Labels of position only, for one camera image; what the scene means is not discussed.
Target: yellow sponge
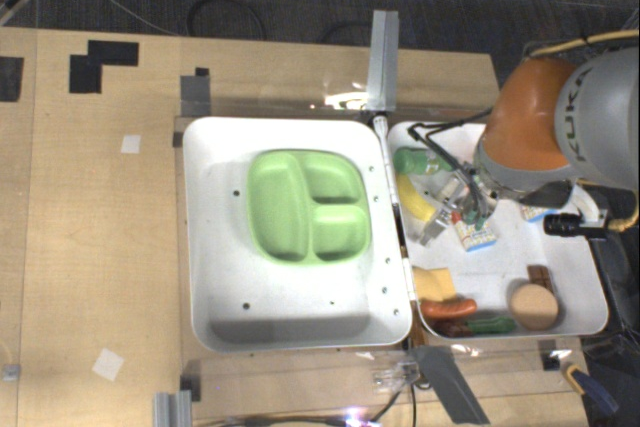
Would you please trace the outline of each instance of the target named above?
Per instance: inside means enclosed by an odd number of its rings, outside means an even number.
[[[421,301],[451,301],[456,298],[449,269],[421,269],[413,268],[413,280],[416,284],[416,294]]]

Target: wooden tabletop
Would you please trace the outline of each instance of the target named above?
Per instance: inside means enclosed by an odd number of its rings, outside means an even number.
[[[139,64],[104,66],[101,94],[70,94],[70,55],[86,55],[90,39],[139,43]],[[172,147],[180,76],[209,69],[214,113],[322,114],[327,97],[362,90],[368,50],[2,28],[0,56],[25,59],[20,101],[0,103],[0,362],[22,372],[0,382],[0,426],[151,425],[154,394],[175,393],[184,365]],[[398,69],[401,112],[477,111],[498,92],[487,55],[400,51]],[[127,135],[140,136],[138,153],[122,153]],[[577,340],[558,344],[584,363]],[[103,349],[123,359],[114,380],[92,370]],[[494,425],[586,424],[581,399],[543,372],[534,341],[476,349],[493,355],[466,371]],[[230,414],[286,412],[300,397],[326,409],[358,386],[372,395],[370,372],[361,383],[309,370],[289,400],[274,389],[275,369],[258,378],[224,358],[209,359],[208,375],[233,390]],[[365,405],[386,396],[374,399]],[[419,425],[450,424],[432,391],[418,400]],[[410,425],[407,402],[385,425]],[[194,405],[199,418],[204,409]]]

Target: brown sausage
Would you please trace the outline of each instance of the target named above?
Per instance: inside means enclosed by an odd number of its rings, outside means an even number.
[[[475,313],[478,305],[473,299],[439,303],[437,301],[422,301],[420,311],[428,319],[459,319]]]

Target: green divided dish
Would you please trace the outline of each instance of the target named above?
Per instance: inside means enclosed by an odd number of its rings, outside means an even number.
[[[247,183],[247,213],[261,253],[283,262],[355,258],[371,243],[360,173],[332,153],[279,150],[259,155]]]

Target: yellow cable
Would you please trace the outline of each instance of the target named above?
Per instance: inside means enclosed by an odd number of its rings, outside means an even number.
[[[610,41],[614,39],[626,39],[637,38],[640,35],[638,29],[630,29],[626,31],[614,31],[605,32],[602,34],[595,34],[588,38],[574,39],[567,41],[566,43],[560,43],[559,45],[553,45],[551,47],[539,48],[529,54],[529,57],[541,57],[543,55],[557,54],[558,52],[565,52],[574,48],[591,45],[593,43],[601,43],[603,41]]]
[[[626,219],[613,219],[609,221],[607,228],[609,228],[611,231],[622,233],[638,222],[638,191],[634,191],[634,195],[636,197],[636,207],[633,210],[633,214],[631,214],[631,216],[627,217]]]

